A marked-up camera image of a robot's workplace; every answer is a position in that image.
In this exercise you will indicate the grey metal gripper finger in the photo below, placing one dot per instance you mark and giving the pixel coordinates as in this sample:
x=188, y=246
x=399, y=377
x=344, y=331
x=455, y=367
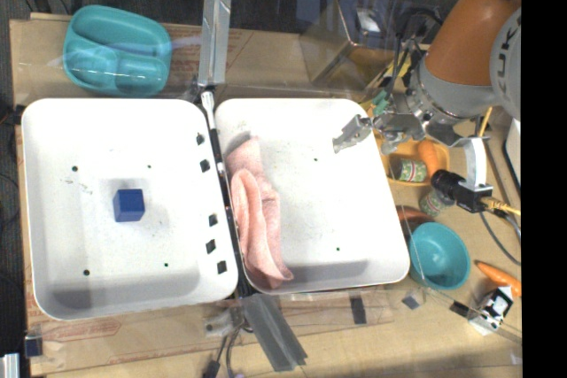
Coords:
x=352, y=133
x=390, y=142

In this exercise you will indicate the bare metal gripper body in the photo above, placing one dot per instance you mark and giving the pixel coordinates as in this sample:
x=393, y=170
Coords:
x=409, y=121

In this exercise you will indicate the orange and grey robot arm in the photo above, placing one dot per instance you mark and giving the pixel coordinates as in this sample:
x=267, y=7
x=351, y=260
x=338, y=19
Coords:
x=460, y=44

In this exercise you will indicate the yellow divided plate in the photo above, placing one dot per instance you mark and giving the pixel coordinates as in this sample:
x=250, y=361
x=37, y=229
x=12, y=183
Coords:
x=414, y=150

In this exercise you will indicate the green and white can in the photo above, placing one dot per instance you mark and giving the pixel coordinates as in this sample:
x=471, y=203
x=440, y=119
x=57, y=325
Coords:
x=432, y=203
x=412, y=170

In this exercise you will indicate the orange carrot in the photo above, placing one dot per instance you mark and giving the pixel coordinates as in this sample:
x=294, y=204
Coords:
x=498, y=274
x=429, y=157

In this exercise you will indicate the brown sausage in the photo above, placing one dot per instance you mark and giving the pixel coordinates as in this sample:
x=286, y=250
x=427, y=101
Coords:
x=412, y=214

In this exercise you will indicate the white plastic tray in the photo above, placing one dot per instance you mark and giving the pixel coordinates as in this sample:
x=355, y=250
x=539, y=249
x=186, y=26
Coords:
x=111, y=137
x=328, y=212

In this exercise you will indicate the brown cardboard board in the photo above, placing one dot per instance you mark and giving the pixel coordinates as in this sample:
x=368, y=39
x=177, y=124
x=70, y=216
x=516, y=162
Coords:
x=266, y=53

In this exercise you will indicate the pink cloth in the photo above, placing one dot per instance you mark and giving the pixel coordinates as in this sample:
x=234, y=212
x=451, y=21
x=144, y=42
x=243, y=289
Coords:
x=261, y=212

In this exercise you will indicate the teal bowl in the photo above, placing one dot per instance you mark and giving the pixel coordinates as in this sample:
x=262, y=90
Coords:
x=440, y=256

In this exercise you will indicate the black and white carton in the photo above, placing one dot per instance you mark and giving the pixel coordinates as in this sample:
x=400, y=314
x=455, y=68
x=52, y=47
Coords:
x=494, y=310

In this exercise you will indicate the blue cube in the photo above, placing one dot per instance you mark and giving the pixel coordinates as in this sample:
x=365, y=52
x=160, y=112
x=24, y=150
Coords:
x=129, y=205

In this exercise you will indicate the teal divided plate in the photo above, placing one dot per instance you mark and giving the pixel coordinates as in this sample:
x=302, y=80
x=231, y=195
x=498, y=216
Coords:
x=115, y=44

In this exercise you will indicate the black cylinder on white bracket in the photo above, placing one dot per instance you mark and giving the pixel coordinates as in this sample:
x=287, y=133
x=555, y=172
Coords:
x=460, y=188

